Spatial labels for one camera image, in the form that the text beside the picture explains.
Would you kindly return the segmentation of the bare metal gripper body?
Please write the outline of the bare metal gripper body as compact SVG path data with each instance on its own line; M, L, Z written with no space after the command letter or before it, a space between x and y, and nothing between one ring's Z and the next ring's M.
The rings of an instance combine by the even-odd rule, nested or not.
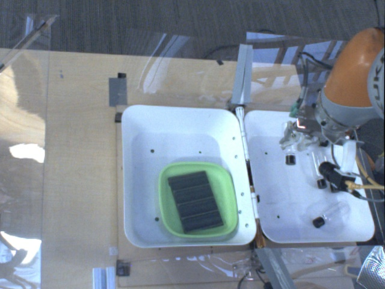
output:
M328 124L328 117L318 102L311 105L300 105L296 113L295 130L305 135L316 137L320 140L326 140L324 134L325 127Z

